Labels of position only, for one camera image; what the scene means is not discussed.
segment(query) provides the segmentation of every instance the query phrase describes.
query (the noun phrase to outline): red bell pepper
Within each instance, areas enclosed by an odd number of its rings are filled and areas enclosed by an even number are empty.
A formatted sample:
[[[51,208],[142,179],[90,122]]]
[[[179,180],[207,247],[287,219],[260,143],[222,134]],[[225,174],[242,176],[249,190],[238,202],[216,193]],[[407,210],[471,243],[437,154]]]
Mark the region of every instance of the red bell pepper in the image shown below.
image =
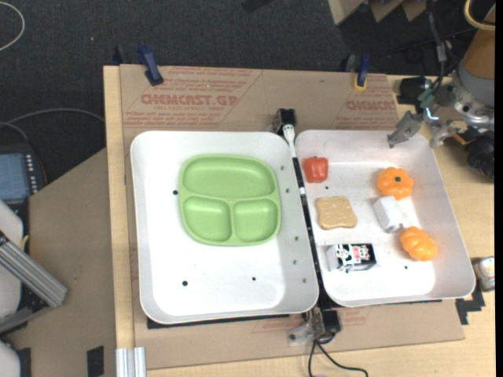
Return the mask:
[[[303,170],[308,183],[321,183],[329,175],[329,160],[311,156],[304,161]]]

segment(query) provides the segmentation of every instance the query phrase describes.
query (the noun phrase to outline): white tray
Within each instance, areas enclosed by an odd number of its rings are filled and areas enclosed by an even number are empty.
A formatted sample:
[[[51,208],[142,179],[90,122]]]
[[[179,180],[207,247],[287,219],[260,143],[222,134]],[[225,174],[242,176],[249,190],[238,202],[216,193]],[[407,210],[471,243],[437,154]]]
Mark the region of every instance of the white tray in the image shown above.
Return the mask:
[[[390,149],[384,131],[308,130],[296,139],[300,163],[311,156],[329,160],[323,183],[306,183],[307,201],[325,290],[342,306],[414,302],[469,295],[475,287],[472,265],[428,141],[416,136]],[[430,262],[411,259],[399,243],[400,231],[386,233],[373,203],[375,180],[386,167],[401,167],[414,179],[413,194],[398,205],[405,227],[424,229],[439,247]],[[318,226],[316,199],[346,196],[358,218],[352,229]],[[377,265],[349,273],[329,271],[326,250],[336,243],[371,243]]]
[[[131,145],[140,299],[161,324],[302,313],[318,299],[307,228],[286,142],[275,134],[147,131]],[[274,171],[281,227],[250,247],[196,242],[173,191],[185,161],[202,154],[252,156]]]

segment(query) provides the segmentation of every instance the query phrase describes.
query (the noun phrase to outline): black bracket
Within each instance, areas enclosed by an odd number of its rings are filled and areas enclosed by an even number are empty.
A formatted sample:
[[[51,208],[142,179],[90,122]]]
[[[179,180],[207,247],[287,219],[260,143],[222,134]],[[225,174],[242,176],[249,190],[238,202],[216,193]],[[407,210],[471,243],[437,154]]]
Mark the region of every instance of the black bracket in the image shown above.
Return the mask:
[[[31,349],[24,348],[17,351],[21,365],[20,377],[31,377]]]
[[[297,115],[295,109],[278,109],[274,115],[273,122],[270,125],[271,131],[280,137],[283,136],[283,126],[290,124],[297,125]]]
[[[87,377],[100,377],[105,374],[105,348],[97,348],[87,351]]]
[[[468,325],[468,312],[482,311],[485,305],[486,303],[484,302],[479,282],[477,282],[475,290],[472,293],[472,300],[464,300],[463,298],[456,299],[457,314],[459,315],[461,324]]]

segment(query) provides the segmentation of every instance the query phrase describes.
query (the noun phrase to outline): wire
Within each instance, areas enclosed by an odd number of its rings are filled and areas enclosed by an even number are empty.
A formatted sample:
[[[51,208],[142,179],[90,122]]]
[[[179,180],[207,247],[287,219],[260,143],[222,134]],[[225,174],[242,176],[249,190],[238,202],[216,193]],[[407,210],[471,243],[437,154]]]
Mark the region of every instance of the wire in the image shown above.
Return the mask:
[[[442,86],[444,71],[446,69],[446,46],[443,37],[440,35],[438,21],[435,13],[435,5],[433,0],[426,1],[427,14],[428,14],[428,24],[431,29],[431,33],[433,34],[433,38],[435,39],[435,43],[437,45],[437,56],[440,63],[440,74],[439,77],[430,85],[430,89],[433,90],[433,94],[435,95],[439,88]]]
[[[8,122],[7,123],[6,122],[0,122],[0,128],[4,127],[4,126],[5,127],[9,127],[11,129],[17,131],[19,134],[21,134],[23,136],[23,138],[24,138],[25,141],[28,141],[28,135],[24,131],[22,131],[22,129],[19,128],[18,126],[14,126],[13,124],[10,124]]]
[[[3,50],[7,49],[8,47],[10,47],[14,43],[16,43],[19,40],[19,38],[21,36],[23,36],[24,29],[26,28],[26,24],[24,22],[24,15],[23,15],[23,13],[20,10],[18,10],[16,7],[14,7],[12,4],[9,4],[9,3],[6,3],[6,2],[0,2],[0,5],[6,5],[10,9],[13,9],[17,13],[17,15],[20,17],[20,19],[21,19],[21,31],[19,32],[19,34],[17,34],[16,38],[14,38],[12,41],[10,41],[9,43],[7,43],[6,45],[0,47],[0,52],[2,52]]]
[[[482,29],[483,31],[496,31],[496,23],[489,21],[477,21],[472,15],[472,5],[475,0],[466,0],[464,4],[463,14],[464,18],[473,27]]]
[[[77,109],[77,108],[56,108],[56,109],[39,110],[37,112],[28,113],[26,115],[22,115],[22,116],[16,117],[15,119],[11,119],[11,120],[7,121],[6,123],[12,124],[12,123],[16,123],[16,122],[19,122],[21,120],[24,120],[24,119],[27,119],[27,118],[30,118],[30,117],[33,117],[33,116],[45,115],[45,114],[48,114],[48,113],[56,113],[56,112],[80,113],[82,115],[88,115],[88,116],[94,117],[95,119],[101,120],[103,123],[105,122],[105,119],[103,119],[101,116],[95,115],[94,113],[88,112],[86,110]]]
[[[307,361],[307,371],[309,373],[309,377],[314,377],[313,376],[313,372],[312,372],[312,363],[313,363],[313,355],[314,355],[314,350],[316,349],[316,346],[318,348],[320,348],[320,350],[323,352],[323,354],[335,365],[337,366],[338,368],[342,368],[344,370],[349,370],[349,371],[352,371],[352,372],[362,372],[365,377],[369,377],[369,373],[363,369],[363,368],[353,368],[353,367],[348,367],[348,366],[343,366],[342,364],[340,363],[337,363],[328,353],[327,351],[323,348],[322,345],[325,345],[329,342],[331,342],[334,338],[335,338],[335,334],[332,334],[330,337],[328,337],[327,339],[324,339],[323,341],[321,341],[320,339],[315,339],[313,341],[313,345],[311,347],[311,351],[310,351],[310,355],[309,355],[309,360]]]

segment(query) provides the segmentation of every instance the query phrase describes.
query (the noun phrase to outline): black clip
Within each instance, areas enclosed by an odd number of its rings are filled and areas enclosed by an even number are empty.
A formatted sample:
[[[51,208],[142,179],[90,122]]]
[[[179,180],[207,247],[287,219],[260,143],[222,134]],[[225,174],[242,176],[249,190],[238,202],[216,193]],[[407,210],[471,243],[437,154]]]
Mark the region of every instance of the black clip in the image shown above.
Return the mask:
[[[164,79],[159,73],[154,52],[149,45],[140,45],[138,47],[138,57],[140,63],[147,67],[145,75],[152,86],[162,84]]]

